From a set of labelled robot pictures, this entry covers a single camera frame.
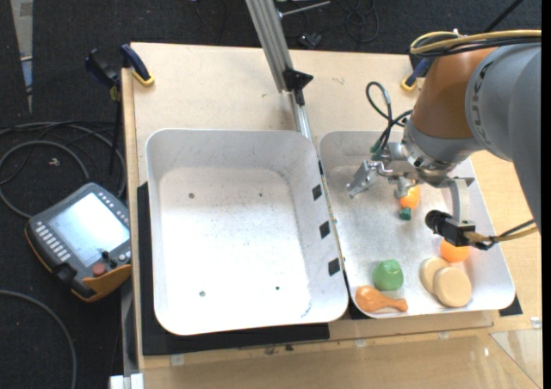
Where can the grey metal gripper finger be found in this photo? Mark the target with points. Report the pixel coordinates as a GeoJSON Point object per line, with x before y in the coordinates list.
{"type": "Point", "coordinates": [363, 176]}
{"type": "Point", "coordinates": [404, 189]}

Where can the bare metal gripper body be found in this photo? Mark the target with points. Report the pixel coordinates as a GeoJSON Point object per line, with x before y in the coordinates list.
{"type": "Point", "coordinates": [409, 168]}

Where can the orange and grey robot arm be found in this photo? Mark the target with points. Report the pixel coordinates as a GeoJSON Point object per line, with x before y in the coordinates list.
{"type": "Point", "coordinates": [495, 94]}

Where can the orange carrot with green top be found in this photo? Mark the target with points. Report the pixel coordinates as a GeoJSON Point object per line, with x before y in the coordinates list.
{"type": "Point", "coordinates": [411, 200]}

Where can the white plastic tray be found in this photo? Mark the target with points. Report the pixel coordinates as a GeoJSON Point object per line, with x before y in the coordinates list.
{"type": "Point", "coordinates": [232, 232]}
{"type": "Point", "coordinates": [379, 232]}

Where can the orange ball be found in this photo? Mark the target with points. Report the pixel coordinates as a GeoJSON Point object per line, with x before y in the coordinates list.
{"type": "Point", "coordinates": [452, 253]}

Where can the beige round biscuit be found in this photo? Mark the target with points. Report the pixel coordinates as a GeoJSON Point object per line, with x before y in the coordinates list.
{"type": "Point", "coordinates": [428, 273]}
{"type": "Point", "coordinates": [453, 287]}

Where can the green pepper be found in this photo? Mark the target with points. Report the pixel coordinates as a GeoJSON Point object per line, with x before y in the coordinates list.
{"type": "Point", "coordinates": [387, 276]}

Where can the orange-brown chicken drumstick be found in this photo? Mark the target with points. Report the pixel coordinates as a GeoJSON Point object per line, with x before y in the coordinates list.
{"type": "Point", "coordinates": [374, 299]}

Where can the pale wood board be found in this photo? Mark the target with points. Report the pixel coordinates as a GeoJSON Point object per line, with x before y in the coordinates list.
{"type": "Point", "coordinates": [206, 90]}

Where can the black cylinder on white bracket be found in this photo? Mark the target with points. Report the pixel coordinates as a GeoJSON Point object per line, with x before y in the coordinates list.
{"type": "Point", "coordinates": [450, 228]}

